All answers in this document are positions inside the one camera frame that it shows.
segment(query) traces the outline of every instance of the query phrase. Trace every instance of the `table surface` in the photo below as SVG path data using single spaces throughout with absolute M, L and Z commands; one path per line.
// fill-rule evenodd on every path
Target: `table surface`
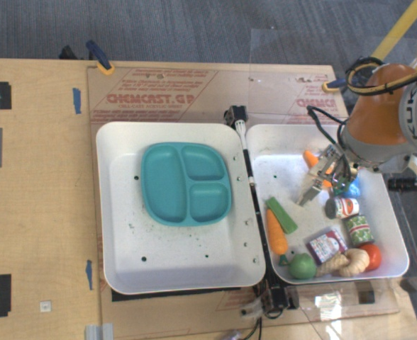
M 114 64 L 245 68 L 241 64 Z M 12 278 L 11 311 L 0 317 L 0 339 L 83 339 L 86 325 L 102 323 L 87 87 L 87 67 L 94 66 L 90 61 L 0 59 L 0 81 L 10 83 L 13 97 L 12 109 L 0 110 L 0 274 Z M 73 88 L 81 91 L 78 115 Z M 92 263 L 92 289 L 87 261 Z M 394 314 L 266 326 L 262 335 L 333 339 L 330 336 L 335 334 L 341 339 L 355 332 L 357 339 L 417 339 L 411 301 L 398 286 L 396 300 L 400 311 Z M 52 311 L 41 312 L 42 301 L 51 301 Z M 218 339 L 222 334 L 175 339 Z

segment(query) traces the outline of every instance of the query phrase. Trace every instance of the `green ball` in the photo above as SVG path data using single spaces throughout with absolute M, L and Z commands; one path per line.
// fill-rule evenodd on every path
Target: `green ball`
M 308 280 L 316 275 L 316 262 L 307 253 L 296 254 L 289 265 L 289 271 L 299 280 Z

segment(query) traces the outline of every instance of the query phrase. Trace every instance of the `soda can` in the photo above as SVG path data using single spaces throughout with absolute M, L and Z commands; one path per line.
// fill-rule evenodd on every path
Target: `soda can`
M 373 243 L 374 237 L 371 228 L 364 215 L 356 215 L 344 221 L 354 247 L 360 247 L 366 243 Z
M 330 198 L 325 204 L 325 213 L 330 219 L 345 219 L 359 212 L 360 205 L 354 198 Z

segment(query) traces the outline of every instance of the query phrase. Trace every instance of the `black corner marker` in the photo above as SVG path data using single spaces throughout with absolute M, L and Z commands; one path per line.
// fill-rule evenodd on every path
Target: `black corner marker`
M 0 82 L 0 110 L 11 110 L 11 86 Z
M 0 275 L 0 317 L 11 311 L 11 275 Z

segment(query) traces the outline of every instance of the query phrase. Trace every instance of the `dark gray carpet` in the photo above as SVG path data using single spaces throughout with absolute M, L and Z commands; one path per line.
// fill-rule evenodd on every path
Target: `dark gray carpet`
M 337 77 L 370 55 L 413 0 L 0 0 L 0 58 L 330 64 Z M 417 55 L 417 21 L 385 59 Z M 345 93 L 348 108 L 355 97 Z M 392 194 L 417 245 L 417 195 Z M 417 251 L 406 288 L 417 312 Z

